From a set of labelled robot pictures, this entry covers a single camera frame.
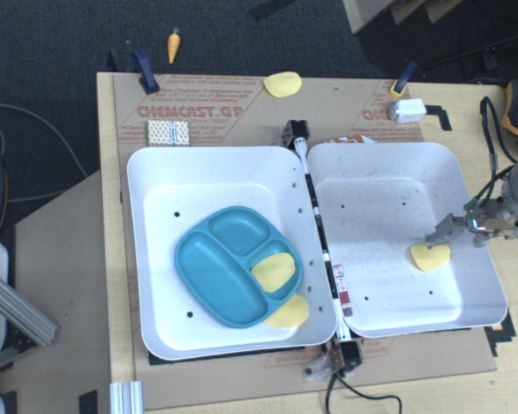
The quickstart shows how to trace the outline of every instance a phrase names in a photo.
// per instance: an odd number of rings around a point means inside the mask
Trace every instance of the black floor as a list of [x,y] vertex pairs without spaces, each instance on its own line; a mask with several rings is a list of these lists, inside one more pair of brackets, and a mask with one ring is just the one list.
[[[165,42],[180,28],[173,66]],[[0,0],[0,153],[9,173],[4,228],[99,169],[96,72],[115,48],[126,62],[140,47],[158,73],[397,78],[414,60],[413,81],[497,83],[518,77],[518,39],[492,53],[451,58],[518,35],[518,0],[465,0],[436,24],[423,9],[396,26],[382,13],[354,35],[341,0]]]

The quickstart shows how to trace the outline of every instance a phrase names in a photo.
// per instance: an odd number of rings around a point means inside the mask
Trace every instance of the wooden table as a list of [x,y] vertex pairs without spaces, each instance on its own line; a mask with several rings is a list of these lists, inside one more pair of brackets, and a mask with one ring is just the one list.
[[[452,121],[452,132],[443,132],[439,122],[433,117],[425,117],[420,122],[421,132],[425,141],[441,143],[455,153],[469,192],[472,195],[477,193],[489,179],[488,152],[480,125],[479,103],[483,97],[488,96],[495,104],[497,112],[502,113],[505,105],[504,90],[488,85],[410,84],[409,92],[412,97],[421,97],[425,104],[441,105],[447,110]],[[119,202],[120,172],[113,74],[98,75],[98,114],[111,380],[128,383],[135,380],[136,369],[133,360],[123,213]],[[499,148],[497,151],[502,167],[505,167],[506,159]],[[493,373],[362,387],[362,392],[372,395],[396,394],[403,401],[404,412],[408,413],[518,413],[518,241],[491,241],[490,252],[507,296],[517,334],[511,343],[499,345],[497,370]],[[397,412],[394,400],[372,402],[359,399],[339,386],[337,388],[332,394],[332,412]],[[324,392],[306,392],[154,412],[321,413],[324,412],[324,396]]]

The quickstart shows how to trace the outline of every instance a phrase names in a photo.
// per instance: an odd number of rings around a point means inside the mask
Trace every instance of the blue plate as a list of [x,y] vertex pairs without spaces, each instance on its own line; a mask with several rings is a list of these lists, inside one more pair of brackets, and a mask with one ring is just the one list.
[[[278,290],[265,292],[251,269],[277,253],[292,255],[295,272]],[[295,293],[303,277],[300,258],[286,238],[259,213],[241,206],[222,209],[186,233],[174,261],[195,298],[235,328],[269,317]]]

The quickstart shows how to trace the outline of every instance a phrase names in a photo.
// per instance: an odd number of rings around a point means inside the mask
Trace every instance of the toy carrot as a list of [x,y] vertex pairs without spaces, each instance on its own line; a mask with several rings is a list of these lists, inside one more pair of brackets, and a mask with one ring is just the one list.
[[169,65],[172,65],[174,62],[174,57],[179,50],[180,46],[180,31],[178,28],[173,29],[173,33],[169,35],[167,40],[167,54],[169,57]]

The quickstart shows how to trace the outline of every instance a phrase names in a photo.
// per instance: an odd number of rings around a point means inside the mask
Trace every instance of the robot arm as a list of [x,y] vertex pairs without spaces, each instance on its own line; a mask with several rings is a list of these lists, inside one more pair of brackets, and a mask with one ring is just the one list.
[[[502,179],[498,198],[481,199],[496,179]],[[481,247],[491,238],[503,236],[518,239],[518,163],[501,172],[480,194],[464,205],[465,216],[447,215],[435,232],[426,236],[426,245],[433,247],[450,242],[466,229],[474,234],[474,244]]]

